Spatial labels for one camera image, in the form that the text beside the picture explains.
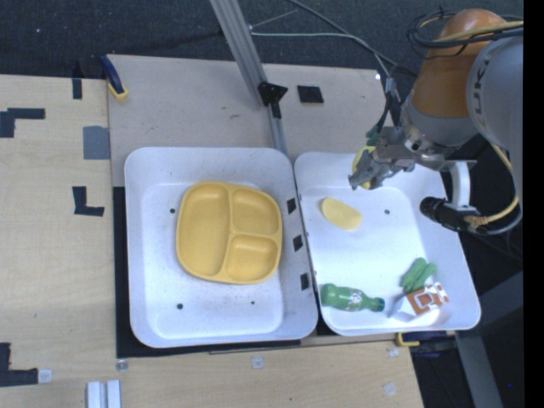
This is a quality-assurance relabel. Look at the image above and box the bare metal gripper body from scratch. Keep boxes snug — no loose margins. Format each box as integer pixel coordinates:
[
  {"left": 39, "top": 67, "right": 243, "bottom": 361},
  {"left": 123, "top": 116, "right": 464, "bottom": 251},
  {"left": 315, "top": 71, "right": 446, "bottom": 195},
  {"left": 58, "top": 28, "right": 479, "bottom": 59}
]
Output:
[{"left": 373, "top": 126, "right": 452, "bottom": 173}]

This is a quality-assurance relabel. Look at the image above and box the yellow toy fruit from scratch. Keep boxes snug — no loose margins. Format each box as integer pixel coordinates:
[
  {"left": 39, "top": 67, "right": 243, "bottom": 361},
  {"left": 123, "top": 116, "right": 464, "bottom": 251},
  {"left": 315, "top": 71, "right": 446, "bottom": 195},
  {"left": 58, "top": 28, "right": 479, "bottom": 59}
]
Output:
[{"left": 351, "top": 145, "right": 380, "bottom": 191}]

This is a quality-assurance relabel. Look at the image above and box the pale yellow toy slice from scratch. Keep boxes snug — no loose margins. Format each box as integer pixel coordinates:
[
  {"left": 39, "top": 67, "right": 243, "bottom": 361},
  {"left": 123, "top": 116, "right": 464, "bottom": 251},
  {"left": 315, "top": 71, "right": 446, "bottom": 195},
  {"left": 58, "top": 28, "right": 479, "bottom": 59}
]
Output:
[{"left": 320, "top": 196, "right": 363, "bottom": 232}]

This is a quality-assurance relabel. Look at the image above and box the white plastic tray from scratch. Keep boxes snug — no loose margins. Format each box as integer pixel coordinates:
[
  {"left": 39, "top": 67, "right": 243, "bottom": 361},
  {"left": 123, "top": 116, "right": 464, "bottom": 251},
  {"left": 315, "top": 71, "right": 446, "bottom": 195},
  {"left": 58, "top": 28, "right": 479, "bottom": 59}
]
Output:
[
  {"left": 293, "top": 150, "right": 482, "bottom": 337},
  {"left": 123, "top": 145, "right": 319, "bottom": 349}
]

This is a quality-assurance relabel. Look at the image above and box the green toy vegetable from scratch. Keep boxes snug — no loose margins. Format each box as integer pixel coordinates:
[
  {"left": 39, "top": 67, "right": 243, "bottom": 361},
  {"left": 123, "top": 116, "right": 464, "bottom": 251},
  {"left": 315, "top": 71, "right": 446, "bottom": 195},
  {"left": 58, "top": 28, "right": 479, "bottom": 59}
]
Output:
[{"left": 399, "top": 257, "right": 439, "bottom": 294}]

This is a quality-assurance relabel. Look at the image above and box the green plastic bottle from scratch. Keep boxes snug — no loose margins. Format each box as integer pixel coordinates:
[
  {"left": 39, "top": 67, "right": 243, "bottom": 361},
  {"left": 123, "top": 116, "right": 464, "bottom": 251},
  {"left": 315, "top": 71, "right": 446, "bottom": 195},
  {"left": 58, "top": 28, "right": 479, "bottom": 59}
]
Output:
[{"left": 319, "top": 282, "right": 386, "bottom": 314}]

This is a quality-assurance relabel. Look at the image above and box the white and orange carton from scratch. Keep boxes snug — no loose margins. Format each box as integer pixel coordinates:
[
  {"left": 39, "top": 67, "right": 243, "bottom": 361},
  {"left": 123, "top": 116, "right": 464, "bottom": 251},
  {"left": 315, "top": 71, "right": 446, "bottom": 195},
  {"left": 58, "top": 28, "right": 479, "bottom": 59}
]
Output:
[{"left": 387, "top": 281, "right": 451, "bottom": 321}]

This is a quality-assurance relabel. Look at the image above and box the yellow divided plate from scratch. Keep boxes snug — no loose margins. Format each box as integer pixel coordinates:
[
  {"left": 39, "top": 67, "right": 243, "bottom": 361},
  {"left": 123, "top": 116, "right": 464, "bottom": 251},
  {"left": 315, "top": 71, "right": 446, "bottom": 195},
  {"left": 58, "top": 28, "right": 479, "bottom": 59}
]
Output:
[{"left": 175, "top": 180, "right": 284, "bottom": 286}]

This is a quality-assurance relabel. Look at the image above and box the black cylinder on white bracket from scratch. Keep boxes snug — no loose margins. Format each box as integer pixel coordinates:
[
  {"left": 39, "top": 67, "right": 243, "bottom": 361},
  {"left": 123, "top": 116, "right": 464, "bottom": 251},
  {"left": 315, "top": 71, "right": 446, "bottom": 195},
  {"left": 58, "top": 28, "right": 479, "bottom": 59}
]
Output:
[{"left": 419, "top": 159, "right": 486, "bottom": 234}]

